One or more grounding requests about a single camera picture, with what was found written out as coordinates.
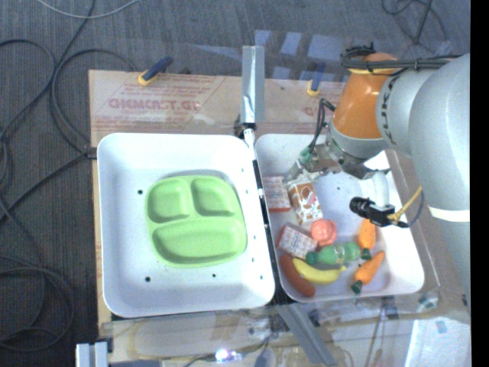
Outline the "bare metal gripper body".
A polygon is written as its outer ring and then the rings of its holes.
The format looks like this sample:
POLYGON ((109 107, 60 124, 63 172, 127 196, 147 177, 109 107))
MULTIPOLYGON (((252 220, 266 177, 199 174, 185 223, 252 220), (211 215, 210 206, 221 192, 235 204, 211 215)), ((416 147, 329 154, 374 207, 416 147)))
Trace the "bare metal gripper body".
POLYGON ((390 172, 390 168, 372 169, 365 165, 366 160, 352 157, 341 151, 338 146, 331 143, 322 143, 314 147, 307 146, 304 149, 304 167, 306 174, 327 167, 340 167, 341 171, 359 180, 372 178, 379 174, 384 176, 390 172))

